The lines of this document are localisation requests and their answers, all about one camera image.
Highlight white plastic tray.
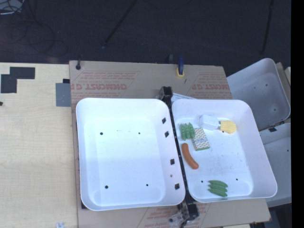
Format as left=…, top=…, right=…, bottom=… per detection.
left=171, top=99, right=278, bottom=203
left=76, top=97, right=186, bottom=211

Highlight patterned small carton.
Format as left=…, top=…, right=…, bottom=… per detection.
left=191, top=127, right=211, bottom=152

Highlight thin black rod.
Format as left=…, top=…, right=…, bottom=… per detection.
left=166, top=96, right=193, bottom=206

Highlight orange sausage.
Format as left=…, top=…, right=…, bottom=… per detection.
left=181, top=142, right=200, bottom=170

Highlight yellow corn piece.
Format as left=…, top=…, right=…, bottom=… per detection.
left=219, top=120, right=237, bottom=134

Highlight brown cardboard board red print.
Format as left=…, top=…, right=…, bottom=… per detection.
left=68, top=60, right=272, bottom=228

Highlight green pea pods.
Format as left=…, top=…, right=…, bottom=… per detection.
left=208, top=180, right=228, bottom=198
left=179, top=122, right=196, bottom=141

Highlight black block with thin wires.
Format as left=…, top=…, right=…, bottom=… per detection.
left=159, top=86, right=173, bottom=101
left=185, top=202, right=200, bottom=220

